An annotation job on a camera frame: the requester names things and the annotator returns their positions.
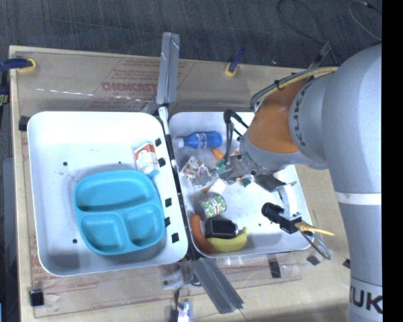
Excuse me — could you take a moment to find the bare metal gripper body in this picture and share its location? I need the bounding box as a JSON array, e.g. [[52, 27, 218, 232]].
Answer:
[[217, 154, 258, 184]]

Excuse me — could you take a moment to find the white carton with orange print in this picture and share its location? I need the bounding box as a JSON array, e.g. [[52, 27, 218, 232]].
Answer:
[[179, 155, 219, 192]]

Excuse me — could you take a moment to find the green and white can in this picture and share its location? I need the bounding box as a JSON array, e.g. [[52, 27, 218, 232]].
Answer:
[[198, 193, 228, 219]]

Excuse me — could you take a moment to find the blue plastic bottle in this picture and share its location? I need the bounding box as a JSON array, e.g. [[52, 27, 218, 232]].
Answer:
[[174, 131, 224, 150]]

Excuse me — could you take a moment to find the white plastic tray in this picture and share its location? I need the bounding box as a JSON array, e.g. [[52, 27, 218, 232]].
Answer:
[[26, 111, 189, 278], [167, 111, 315, 259]]

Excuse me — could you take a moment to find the black box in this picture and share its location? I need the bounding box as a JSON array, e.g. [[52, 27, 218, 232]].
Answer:
[[204, 218, 239, 239]]

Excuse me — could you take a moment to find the orange sausage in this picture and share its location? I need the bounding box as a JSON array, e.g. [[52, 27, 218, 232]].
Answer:
[[189, 213, 214, 255]]

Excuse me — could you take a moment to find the yellow banana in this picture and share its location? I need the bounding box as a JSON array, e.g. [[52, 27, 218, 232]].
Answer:
[[206, 227, 251, 253]]

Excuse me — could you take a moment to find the white and red carton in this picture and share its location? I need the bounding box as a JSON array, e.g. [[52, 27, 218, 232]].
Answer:
[[133, 141, 161, 178]]

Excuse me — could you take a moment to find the blue divided plate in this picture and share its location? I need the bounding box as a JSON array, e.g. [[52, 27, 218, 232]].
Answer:
[[73, 169, 167, 256]]

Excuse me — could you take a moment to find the brown cardboard board red print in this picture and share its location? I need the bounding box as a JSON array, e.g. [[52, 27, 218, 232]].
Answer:
[[15, 54, 339, 319]]

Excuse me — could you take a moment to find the black cylinder on white bracket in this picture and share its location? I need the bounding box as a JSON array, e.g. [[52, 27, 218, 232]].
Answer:
[[261, 184, 304, 235]]

